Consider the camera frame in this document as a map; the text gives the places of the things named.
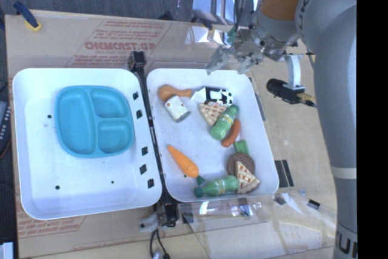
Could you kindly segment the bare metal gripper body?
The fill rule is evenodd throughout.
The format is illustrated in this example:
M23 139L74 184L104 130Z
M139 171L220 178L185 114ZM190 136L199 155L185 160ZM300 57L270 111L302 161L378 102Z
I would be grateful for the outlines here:
M238 30L230 53L236 59L267 57L273 61L283 61L288 46L288 34L283 31L269 33L262 27Z

